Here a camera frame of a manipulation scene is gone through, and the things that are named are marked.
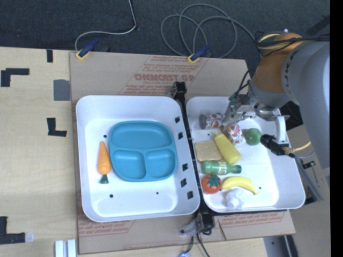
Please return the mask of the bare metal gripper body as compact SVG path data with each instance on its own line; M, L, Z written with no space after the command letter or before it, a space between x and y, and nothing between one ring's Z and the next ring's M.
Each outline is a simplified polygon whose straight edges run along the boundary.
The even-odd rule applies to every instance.
M253 94L236 94L229 98L229 105L234 107L235 112L255 112L255 117L259 117L265 121L276 120L280 116L277 108L270 107L255 98Z

